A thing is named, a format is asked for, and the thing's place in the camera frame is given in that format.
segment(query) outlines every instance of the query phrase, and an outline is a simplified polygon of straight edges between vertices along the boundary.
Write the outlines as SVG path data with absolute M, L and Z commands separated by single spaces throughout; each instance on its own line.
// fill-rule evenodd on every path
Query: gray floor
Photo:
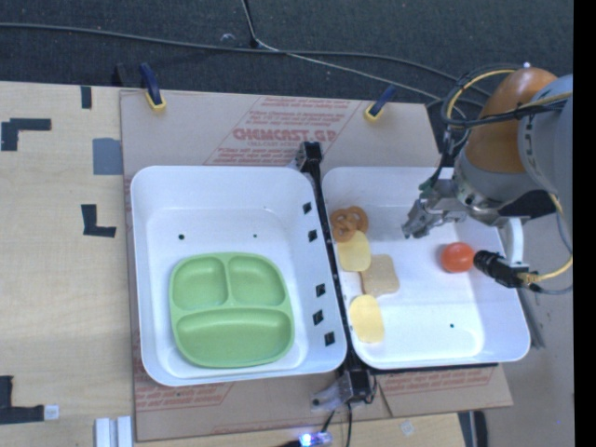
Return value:
M 538 271 L 546 273 L 567 260 L 554 215 L 527 223 L 524 232 L 527 260 Z M 552 289 L 567 287 L 572 273 L 570 270 L 542 284 Z M 576 445 L 573 294 L 527 292 L 524 296 L 544 347 L 532 347 L 524 359 L 505 364 L 514 405 L 484 411 L 488 445 Z

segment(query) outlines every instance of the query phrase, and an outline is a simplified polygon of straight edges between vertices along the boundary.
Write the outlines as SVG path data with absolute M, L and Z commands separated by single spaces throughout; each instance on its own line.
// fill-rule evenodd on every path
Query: yellow cable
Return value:
M 507 74 L 507 73 L 514 73 L 517 70 L 514 69 L 507 69 L 507 70 L 494 70 L 494 71 L 489 71 L 483 74 L 479 74 L 478 76 L 470 79 L 463 87 L 461 87 L 455 94 L 454 96 L 450 99 L 449 104 L 447 106 L 447 117 L 451 118 L 451 114 L 454 110 L 455 107 L 455 103 L 457 102 L 457 100 L 459 99 L 459 97 L 462 95 L 462 93 L 468 89 L 470 86 L 478 83 L 479 81 L 481 81 L 484 78 L 490 77 L 490 76 L 495 76 L 495 75 L 503 75 L 503 74 Z M 454 128 L 464 128 L 465 126 L 454 126 Z
M 549 194 L 549 197 L 550 197 L 550 200 L 552 200 L 552 203 L 554 204 L 555 208 L 557 209 L 557 212 L 559 212 L 559 214 L 562 216 L 562 205 L 561 205 L 561 202 L 559 202 L 559 199 L 557 197 L 555 197 L 553 194 Z M 521 278 L 526 283 L 537 283 L 538 281 L 557 277 L 561 273 L 566 272 L 571 267 L 571 265 L 573 263 L 574 263 L 574 255 L 573 255 L 573 253 L 571 253 L 571 255 L 569 256 L 569 260 L 567 260 L 567 262 L 565 262 L 565 264 L 557 270 L 554 270 L 549 273 L 545 273 L 544 275 L 538 275 L 538 274 L 534 274 L 534 273 L 520 273 L 518 275 L 518 277 Z

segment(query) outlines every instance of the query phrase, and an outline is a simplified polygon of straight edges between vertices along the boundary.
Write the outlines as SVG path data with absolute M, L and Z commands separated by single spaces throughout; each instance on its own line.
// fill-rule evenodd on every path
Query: green plate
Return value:
M 203 367 L 273 362 L 294 340 L 283 276 L 261 255 L 224 252 L 181 260 L 169 279 L 169 312 L 176 346 Z

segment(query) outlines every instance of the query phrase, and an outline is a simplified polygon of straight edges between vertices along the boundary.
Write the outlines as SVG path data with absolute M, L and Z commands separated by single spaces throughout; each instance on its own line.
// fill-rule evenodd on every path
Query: cable wire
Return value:
M 485 78 L 496 76 L 496 75 L 507 75 L 520 69 L 519 66 L 496 66 L 488 68 L 486 70 L 476 71 L 470 74 L 462 76 L 461 82 L 455 86 L 454 89 L 445 98 L 443 106 L 441 107 L 441 118 L 443 122 L 452 129 L 473 129 L 477 126 L 490 124 L 500 121 L 508 121 L 511 119 L 521 119 L 527 115 L 536 115 L 538 113 L 544 113 L 547 111 L 557 111 L 562 109 L 562 106 L 566 103 L 567 99 L 573 95 L 573 91 L 564 92 L 562 94 L 541 98 L 532 102 L 521 104 L 518 107 L 499 113 L 496 115 L 486 115 L 480 119 L 453 119 L 452 112 L 454 110 L 455 103 L 459 100 L 461 95 L 470 88 L 472 85 L 482 81 Z
M 403 60 L 403 59 L 399 59 L 399 58 L 395 58 L 395 57 L 385 57 L 382 55 L 374 55 L 371 53 L 359 53 L 359 52 L 346 52 L 346 51 L 315 51 L 315 50 L 280 50 L 279 48 L 276 47 L 272 47 L 267 45 L 265 42 L 263 42 L 256 34 L 255 30 L 254 30 L 254 24 L 252 22 L 252 15 L 251 15 L 251 11 L 249 9 L 249 1 L 248 0 L 240 0 L 240 3 L 242 4 L 242 8 L 244 10 L 244 16 L 246 18 L 246 21 L 249 25 L 249 32 L 251 34 L 251 39 L 253 40 L 253 42 L 255 42 L 258 46 L 260 47 L 264 47 L 267 48 L 271 51 L 274 52 L 283 52 L 285 54 L 287 54 L 288 56 L 293 56 L 293 57 L 307 57 L 307 56 L 348 56 L 348 57 L 364 57 L 364 58 L 373 58 L 373 59 L 381 59 L 381 60 L 389 60 L 389 61 L 393 61 L 393 62 L 400 62 L 403 64 L 408 64 L 414 67 L 417 67 L 419 69 L 424 69 L 426 71 L 429 71 L 431 73 L 434 73 L 436 75 L 440 75 L 443 76 L 447 79 L 451 79 L 453 81 L 455 81 L 457 78 L 455 78 L 455 76 L 451 75 L 451 74 L 447 74 L 444 73 L 442 71 L 439 71 L 437 69 L 431 68 L 429 66 L 425 66 L 423 64 L 420 63 L 416 63 L 414 61 L 407 61 L 407 60 Z M 311 62 L 318 62 L 321 64 L 325 64 L 324 62 L 321 61 L 314 61 L 314 60 L 310 60 L 308 58 L 305 58 L 308 61 Z M 490 96 L 489 93 L 487 93 L 486 91 L 483 91 L 482 89 L 477 89 L 479 92 L 482 92 L 485 96 Z
M 325 424 L 323 424 L 323 427 L 320 430 L 321 432 L 327 432 L 327 429 L 329 428 L 329 424 L 332 422 L 334 415 L 335 415 L 335 410 L 333 410 L 332 413 L 329 414 L 329 417 L 327 417 Z
M 365 404 L 372 404 L 374 402 L 374 398 L 376 396 L 376 391 L 378 390 L 379 385 L 376 380 L 376 376 L 374 375 L 372 377 L 372 379 L 373 379 L 373 383 L 372 383 L 371 395 L 367 399 L 364 400 Z
M 557 210 L 557 217 L 558 217 L 557 222 L 559 223 L 560 217 L 563 216 L 561 202 L 554 194 L 549 194 L 549 197 L 550 197 L 550 200 L 552 201 L 552 203 L 554 204 L 555 209 Z M 565 247 L 570 251 L 570 256 L 569 256 L 569 259 L 567 260 L 567 262 L 565 262 L 560 268 L 553 270 L 551 272 L 542 274 L 542 275 L 539 275 L 536 273 L 520 273 L 518 275 L 518 277 L 527 285 L 527 288 L 529 288 L 532 291 L 536 291 L 538 293 L 545 293 L 545 294 L 563 294 L 563 293 L 569 292 L 573 288 L 573 284 L 572 284 L 571 286 L 569 286 L 563 290 L 547 290 L 547 289 L 544 289 L 544 288 L 536 285 L 536 283 L 539 281 L 543 281 L 543 280 L 549 279 L 549 278 L 558 277 L 559 275 L 566 272 L 573 265 L 574 255 L 573 255 L 573 251 L 571 250 L 571 246 L 567 243 L 566 239 L 563 238 L 562 241 L 565 244 Z
M 352 441 L 352 404 L 346 403 L 347 406 L 347 435 L 345 436 L 345 447 L 350 446 Z
M 0 22 L 0 28 L 11 29 L 11 30 L 38 30 L 38 31 L 58 32 L 58 33 L 68 33 L 68 34 L 89 34 L 89 35 L 94 35 L 94 36 L 126 39 L 126 40 L 132 40 L 132 41 L 138 41 L 138 42 L 144 42 L 144 43 L 152 43 L 152 44 L 173 46 L 173 47 L 184 47 L 184 48 L 191 48 L 191 49 L 201 49 L 201 50 L 208 50 L 208 51 L 302 58 L 303 60 L 310 61 L 310 62 L 316 62 L 318 64 L 323 64 L 323 65 L 332 67 L 337 70 L 347 71 L 350 73 L 354 73 L 356 75 L 369 77 L 371 79 L 381 81 L 383 83 L 394 84 L 394 85 L 399 86 L 403 89 L 407 89 L 407 90 L 410 90 L 413 92 L 420 93 L 420 94 L 427 96 L 427 97 L 429 97 L 433 100 L 436 100 L 436 101 L 440 101 L 439 96 L 431 94 L 431 93 L 427 93 L 427 92 L 422 91 L 418 88 L 409 87 L 409 86 L 403 85 L 401 83 L 396 83 L 396 82 L 393 82 L 386 78 L 382 78 L 380 76 L 367 74 L 367 73 L 361 72 L 359 70 L 353 70 L 351 68 L 344 67 L 344 66 L 341 66 L 338 64 L 333 64 L 333 63 L 329 63 L 329 62 L 321 61 L 321 60 L 314 60 L 314 59 L 311 59 L 308 57 L 309 56 L 348 57 L 348 58 L 358 58 L 358 59 L 364 59 L 364 60 L 392 61 L 392 62 L 412 66 L 414 68 L 418 68 L 421 70 L 425 70 L 425 71 L 428 71 L 435 75 L 440 75 L 445 78 L 449 78 L 451 80 L 456 79 L 455 76 L 446 74 L 442 71 L 433 69 L 429 66 L 425 66 L 424 64 L 420 64 L 420 63 L 416 63 L 415 61 L 408 61 L 408 60 L 404 60 L 404 59 L 400 59 L 400 58 L 396 58 L 396 57 L 392 57 L 392 56 L 379 55 L 379 54 L 374 54 L 374 53 L 364 53 L 364 52 L 350 52 L 350 51 L 325 51 L 325 50 L 273 48 L 273 47 L 270 47 L 267 44 L 263 43 L 258 38 L 255 41 L 257 41 L 261 45 L 261 47 L 245 48 L 245 47 L 225 47 L 225 46 L 220 46 L 220 45 L 192 43 L 192 42 L 186 42 L 186 41 L 180 41 L 180 40 L 169 40 L 169 39 L 159 38 L 159 37 L 119 33 L 119 32 L 113 32 L 113 31 L 108 31 L 108 30 L 97 30 L 97 29 L 93 29 L 93 28 L 81 28 L 81 27 L 73 27 L 73 26 L 66 26 L 66 25 L 47 25 L 44 23 Z M 478 92 L 480 92 L 481 94 L 488 96 L 488 93 L 486 91 L 479 89 L 479 88 L 475 88 L 475 89 Z
M 276 53 L 277 52 L 280 52 L 280 50 L 278 48 L 272 47 L 270 45 L 267 45 L 265 42 L 263 42 L 256 35 L 256 32 L 254 31 L 254 24 L 252 22 L 251 12 L 249 10 L 249 2 L 248 2 L 248 0 L 240 0 L 240 1 L 242 3 L 242 7 L 244 9 L 245 18 L 246 18 L 247 23 L 249 25 L 249 29 L 250 29 L 252 40 L 254 42 L 256 42 L 260 47 L 265 47 L 265 48 L 267 48 L 267 49 L 269 49 L 269 50 L 271 50 L 273 52 L 276 52 Z M 285 54 L 287 56 L 290 56 L 292 58 L 297 58 L 299 60 L 309 61 L 309 62 L 315 63 L 315 64 L 321 64 L 323 66 L 327 66 L 328 68 L 333 68 L 333 69 L 345 71 L 345 72 L 348 72 L 348 73 L 352 73 L 352 74 L 355 74 L 355 75 L 360 75 L 360 76 L 368 77 L 368 78 L 373 79 L 373 80 L 376 80 L 376 81 L 381 81 L 381 82 L 384 82 L 384 83 L 388 83 L 389 85 L 393 85 L 393 86 L 396 86 L 398 88 L 407 89 L 407 90 L 410 90 L 412 92 L 416 92 L 418 94 L 422 94 L 424 96 L 428 96 L 430 99 L 432 99 L 434 101 L 440 101 L 440 97 L 439 96 L 434 95 L 434 94 L 431 94 L 431 93 L 428 93 L 426 91 L 423 91 L 422 89 L 413 88 L 413 87 L 410 87 L 410 86 L 407 86 L 407 85 L 403 85 L 403 84 L 398 83 L 396 81 L 392 81 L 392 80 L 389 80 L 389 79 L 386 79 L 386 78 L 382 78 L 380 76 L 375 76 L 373 74 L 364 73 L 362 71 L 355 70 L 353 68 L 348 68 L 346 66 L 341 66 L 341 65 L 338 65 L 338 64 L 333 64 L 333 63 L 329 63 L 327 61 L 322 61 L 322 60 L 315 60 L 315 59 L 312 59 L 312 58 L 307 57 L 305 52 L 302 52 L 302 54 L 299 54 L 298 52 L 285 51 Z

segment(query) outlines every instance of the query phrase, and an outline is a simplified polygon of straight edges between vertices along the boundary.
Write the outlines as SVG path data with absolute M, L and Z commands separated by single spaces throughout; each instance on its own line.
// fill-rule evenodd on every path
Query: orange ball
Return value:
M 474 250 L 464 242 L 450 243 L 440 253 L 440 264 L 451 273 L 467 272 L 474 265 Z

